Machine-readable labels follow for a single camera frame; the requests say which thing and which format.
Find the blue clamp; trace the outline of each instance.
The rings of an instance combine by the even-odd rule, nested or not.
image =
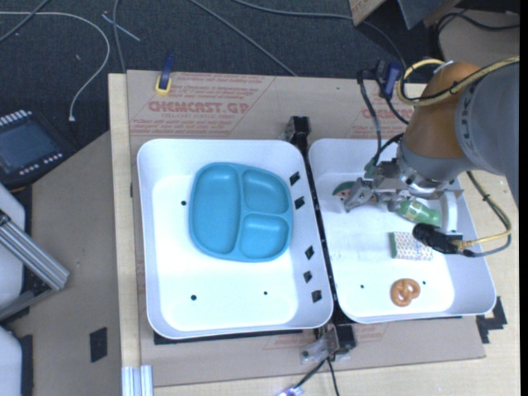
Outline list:
[[[176,58],[176,55],[174,53],[168,53],[167,57],[165,58],[165,64],[163,65],[162,74],[158,76],[158,80],[156,81],[156,92],[160,96],[166,96],[168,92],[171,89],[171,71],[172,66],[174,65],[174,59]]]

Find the black fabric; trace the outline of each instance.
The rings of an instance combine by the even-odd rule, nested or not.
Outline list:
[[[31,11],[42,0],[0,0],[0,11]],[[115,0],[52,0],[42,12],[68,12],[97,24],[111,43],[107,66],[84,90],[68,121],[70,102],[99,68],[106,44],[91,26],[64,16],[35,16],[0,43],[0,115],[24,109],[39,112],[80,149],[109,128],[107,74],[121,72],[111,17]],[[382,30],[408,63],[436,55],[431,31],[407,30],[396,0],[388,0],[366,22],[280,16],[227,0],[198,0],[248,34],[299,76],[355,78],[379,59],[396,60]],[[294,12],[350,16],[348,0],[244,0]],[[515,11],[518,0],[468,0],[485,9]],[[0,15],[0,35],[22,16]],[[118,24],[140,41],[120,34],[126,68],[159,70],[173,50],[173,70],[208,73],[290,75],[254,45],[186,0],[122,0]]]

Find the green bottle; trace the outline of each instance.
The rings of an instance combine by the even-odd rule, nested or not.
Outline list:
[[[427,223],[432,224],[433,226],[440,226],[440,212],[431,209],[416,200],[406,200],[400,203],[399,207],[396,209],[396,212],[406,219],[413,221],[414,223]]]

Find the pretzel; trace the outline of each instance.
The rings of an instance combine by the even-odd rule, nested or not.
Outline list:
[[[390,299],[398,307],[406,307],[420,295],[420,285],[413,279],[396,280],[390,288]]]

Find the robotic arm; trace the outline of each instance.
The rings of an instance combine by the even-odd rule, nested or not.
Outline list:
[[[472,170],[505,176],[518,208],[519,64],[442,64],[420,97],[410,99],[399,87],[400,99],[416,108],[396,157],[353,183],[346,211],[374,196],[392,211],[404,201],[440,199]]]

